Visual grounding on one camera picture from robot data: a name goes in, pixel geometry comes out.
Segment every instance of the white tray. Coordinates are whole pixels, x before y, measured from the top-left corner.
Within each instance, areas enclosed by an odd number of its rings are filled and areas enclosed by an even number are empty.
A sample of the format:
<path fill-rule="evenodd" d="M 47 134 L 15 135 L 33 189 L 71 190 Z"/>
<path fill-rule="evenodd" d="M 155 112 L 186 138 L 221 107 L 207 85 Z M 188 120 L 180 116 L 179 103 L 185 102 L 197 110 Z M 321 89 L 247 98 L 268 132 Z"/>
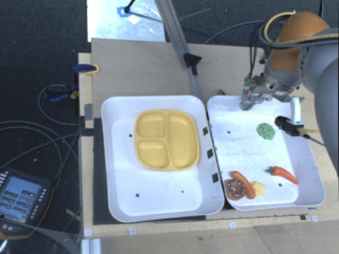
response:
<path fill-rule="evenodd" d="M 200 159 L 191 169 L 157 171 L 139 163 L 134 146 L 135 121 L 146 110 L 178 110 L 197 125 Z M 217 213 L 224 193 L 207 127 L 203 103 L 193 96 L 113 97 L 102 105 L 108 201 L 111 214 L 121 222 L 136 222 Z"/>
<path fill-rule="evenodd" d="M 242 111 L 239 103 L 238 96 L 214 96 L 207 103 L 222 180 L 231 179 L 230 173 L 237 170 L 250 182 L 262 182 L 266 192 L 254 199 L 228 199 L 229 203 L 242 211 L 321 204 L 325 189 L 308 140 L 291 137 L 274 124 L 277 116 L 291 118 L 290 104 L 273 99 Z M 273 126 L 273 140 L 257 133 L 256 128 L 264 122 Z M 270 166 L 290 171 L 299 184 L 271 176 L 265 171 Z"/>

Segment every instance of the device screen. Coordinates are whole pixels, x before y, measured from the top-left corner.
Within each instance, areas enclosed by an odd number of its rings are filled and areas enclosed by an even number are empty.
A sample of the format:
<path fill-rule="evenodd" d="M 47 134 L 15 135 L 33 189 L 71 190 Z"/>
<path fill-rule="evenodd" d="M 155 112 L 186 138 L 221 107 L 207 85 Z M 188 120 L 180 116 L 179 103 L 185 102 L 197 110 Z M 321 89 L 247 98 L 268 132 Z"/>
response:
<path fill-rule="evenodd" d="M 25 223 L 41 191 L 41 186 L 10 177 L 0 192 L 0 214 L 6 219 Z"/>

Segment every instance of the yellow plate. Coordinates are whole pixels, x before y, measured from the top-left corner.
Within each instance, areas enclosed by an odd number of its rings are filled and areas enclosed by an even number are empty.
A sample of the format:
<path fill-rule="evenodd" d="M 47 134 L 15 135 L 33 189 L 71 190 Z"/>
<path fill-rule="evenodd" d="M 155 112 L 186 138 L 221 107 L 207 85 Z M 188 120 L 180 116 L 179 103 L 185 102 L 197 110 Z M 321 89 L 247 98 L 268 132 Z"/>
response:
<path fill-rule="evenodd" d="M 197 126 L 184 112 L 142 112 L 136 120 L 134 137 L 138 160 L 147 168 L 185 170 L 199 160 Z"/>

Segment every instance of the chocolate donut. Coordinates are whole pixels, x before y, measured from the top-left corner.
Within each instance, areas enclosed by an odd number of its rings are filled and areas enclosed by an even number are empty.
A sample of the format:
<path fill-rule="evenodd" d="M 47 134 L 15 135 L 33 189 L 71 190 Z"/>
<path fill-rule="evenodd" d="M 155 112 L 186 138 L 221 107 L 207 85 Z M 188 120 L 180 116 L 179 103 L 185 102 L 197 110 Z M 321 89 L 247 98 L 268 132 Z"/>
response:
<path fill-rule="evenodd" d="M 225 185 L 229 199 L 238 200 L 245 196 L 245 186 L 238 179 L 227 180 Z"/>

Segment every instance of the table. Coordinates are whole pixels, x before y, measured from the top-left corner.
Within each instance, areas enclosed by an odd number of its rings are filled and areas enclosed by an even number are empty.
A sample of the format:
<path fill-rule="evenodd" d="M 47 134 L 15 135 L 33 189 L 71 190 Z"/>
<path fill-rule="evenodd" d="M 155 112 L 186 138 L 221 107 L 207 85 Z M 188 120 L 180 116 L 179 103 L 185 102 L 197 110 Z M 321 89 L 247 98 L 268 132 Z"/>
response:
<path fill-rule="evenodd" d="M 202 56 L 198 76 L 203 102 L 222 89 L 240 95 L 249 71 L 246 47 L 189 45 Z M 326 149 L 311 148 L 326 189 L 320 206 L 257 211 L 222 210 L 203 221 L 143 222 L 93 225 L 93 146 L 91 129 L 102 102 L 112 96 L 191 94 L 186 69 L 170 43 L 93 39 L 92 53 L 80 53 L 80 64 L 98 64 L 100 73 L 79 74 L 82 125 L 80 138 L 81 200 L 84 238 L 101 238 L 102 253 L 336 253 L 339 248 L 338 177 Z M 254 74 L 263 66 L 258 64 Z M 301 115 L 308 129 L 317 129 L 313 95 L 305 96 Z M 314 137 L 321 139 L 320 134 Z"/>

